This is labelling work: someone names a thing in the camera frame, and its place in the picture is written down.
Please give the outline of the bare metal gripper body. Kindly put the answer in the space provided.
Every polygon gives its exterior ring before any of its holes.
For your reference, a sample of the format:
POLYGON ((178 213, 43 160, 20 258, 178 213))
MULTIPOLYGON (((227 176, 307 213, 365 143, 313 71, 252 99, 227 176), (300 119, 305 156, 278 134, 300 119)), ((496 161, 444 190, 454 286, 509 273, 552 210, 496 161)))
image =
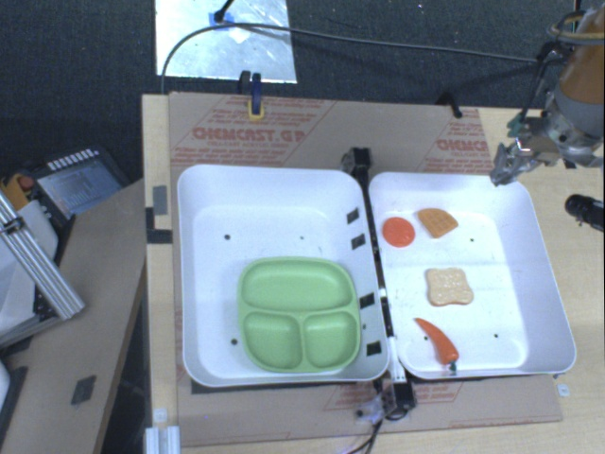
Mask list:
POLYGON ((579 130, 555 112, 528 118, 521 132, 521 155, 546 166, 564 160, 574 166, 603 167, 604 158, 596 155, 602 144, 602 137, 579 130))

